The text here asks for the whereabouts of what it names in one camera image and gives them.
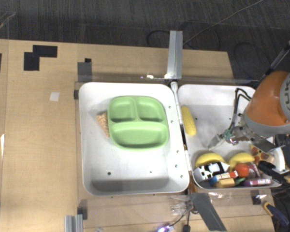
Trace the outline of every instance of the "green tray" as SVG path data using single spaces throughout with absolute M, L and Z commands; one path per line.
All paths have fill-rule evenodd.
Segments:
M 122 149 L 153 149 L 169 140 L 162 104 L 147 96 L 120 96 L 111 100 L 108 126 L 113 143 Z

